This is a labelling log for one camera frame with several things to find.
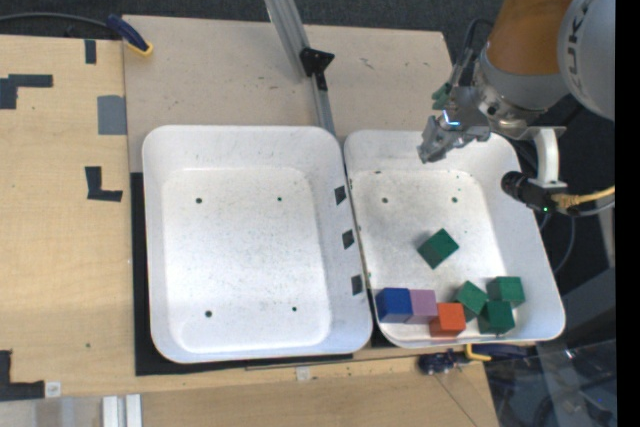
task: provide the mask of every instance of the orange block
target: orange block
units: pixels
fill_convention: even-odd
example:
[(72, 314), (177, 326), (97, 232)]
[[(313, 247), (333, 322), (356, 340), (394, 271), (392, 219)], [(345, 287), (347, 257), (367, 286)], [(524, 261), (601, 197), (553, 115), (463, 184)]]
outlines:
[(467, 328), (461, 303), (438, 303), (438, 316), (429, 322), (434, 338), (455, 338)]

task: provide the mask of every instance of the blue block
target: blue block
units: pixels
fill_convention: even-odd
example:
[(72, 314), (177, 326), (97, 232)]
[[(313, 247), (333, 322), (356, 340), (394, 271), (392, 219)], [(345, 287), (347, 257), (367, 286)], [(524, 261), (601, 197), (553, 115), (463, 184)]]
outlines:
[(403, 324), (413, 315), (408, 288), (384, 288), (376, 295), (380, 322)]

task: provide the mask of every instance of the block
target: block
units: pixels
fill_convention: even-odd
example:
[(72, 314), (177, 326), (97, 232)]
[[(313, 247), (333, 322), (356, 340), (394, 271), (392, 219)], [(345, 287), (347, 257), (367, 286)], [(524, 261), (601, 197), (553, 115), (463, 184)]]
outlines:
[(478, 329), (482, 334), (501, 335), (515, 326), (511, 304), (505, 301), (487, 301), (478, 316)]
[(517, 276), (498, 276), (487, 284), (487, 294), (493, 301), (506, 301), (516, 308), (525, 301), (522, 281)]
[(413, 314), (406, 324), (428, 324), (438, 316), (438, 302), (434, 290), (409, 290)]
[(464, 317), (467, 322), (475, 319), (485, 303), (489, 300), (487, 293), (471, 281), (465, 281), (458, 289), (453, 300), (464, 307)]
[(444, 228), (429, 237), (419, 248), (418, 253), (432, 269), (435, 269), (460, 246)]
[(429, 322), (433, 338), (455, 338), (467, 328), (460, 303), (438, 303), (438, 316)]
[(376, 295), (378, 320), (394, 324), (404, 324), (411, 315), (411, 295), (408, 288), (383, 288)]

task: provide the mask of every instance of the empty white tray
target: empty white tray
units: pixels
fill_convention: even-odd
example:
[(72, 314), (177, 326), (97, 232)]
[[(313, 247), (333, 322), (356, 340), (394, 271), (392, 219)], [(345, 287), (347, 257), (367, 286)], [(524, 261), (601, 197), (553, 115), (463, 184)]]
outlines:
[(163, 126), (142, 149), (151, 335), (179, 363), (347, 354), (372, 330), (339, 144)]
[[(470, 280), (481, 289), (496, 276), (519, 276), (526, 302), (504, 342), (553, 339), (565, 314), (533, 211), (507, 196), (502, 176), (519, 170), (513, 147), (492, 134), (422, 164), (420, 132), (365, 130), (349, 135), (345, 163), (372, 293), (384, 287), (432, 289), (439, 302)], [(444, 228), (460, 246), (435, 270), (417, 247)], [(431, 337), (427, 325), (379, 323), (395, 345), (421, 348), (495, 342), (477, 320), (455, 339)]]

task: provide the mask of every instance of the wooden table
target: wooden table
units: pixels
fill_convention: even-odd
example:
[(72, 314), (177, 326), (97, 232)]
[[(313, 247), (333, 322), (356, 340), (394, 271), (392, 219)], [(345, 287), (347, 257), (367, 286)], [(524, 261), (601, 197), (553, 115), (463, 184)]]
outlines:
[[(322, 411), (331, 394), (375, 397), (419, 382), (425, 388), (402, 400), (415, 400), (416, 411), (431, 401), (443, 424), (470, 425), (468, 411), (454, 420), (461, 406), (451, 391), (435, 393), (441, 383), (416, 368), (416, 355), (442, 348), (365, 347), (352, 361), (310, 367), (308, 383), (297, 382), (294, 366), (135, 375), (129, 177), (141, 171), (144, 135), (175, 122), (311, 125), (315, 117), (311, 91), (292, 79), (271, 25), (126, 18), (154, 44), (151, 57), (98, 40), (96, 62), (88, 64), (83, 40), (0, 36), (0, 78), (53, 76), (52, 88), (19, 87), (16, 109), (0, 110), (0, 350), (13, 351), (12, 382), (59, 382), (64, 396), (75, 397), (142, 393), (145, 417), (169, 408), (174, 418), (179, 408), (170, 404), (206, 402), (213, 390), (240, 404), (315, 389), (304, 400), (318, 410), (318, 425), (335, 424)], [(430, 94), (451, 69), (440, 33), (307, 31), (315, 48), (336, 54), (326, 75), (340, 140), (360, 128), (422, 130)], [(126, 98), (128, 135), (99, 133), (97, 99), (109, 95)], [(266, 104), (256, 108), (258, 100)], [(103, 189), (123, 191), (122, 200), (87, 199), (87, 166), (100, 166)], [(475, 411), (488, 418), (483, 425), (497, 425), (487, 415), (493, 409), (482, 366), (460, 374), (474, 390), (467, 396)], [(238, 394), (228, 388), (240, 385)], [(192, 391), (188, 400), (184, 390)]]

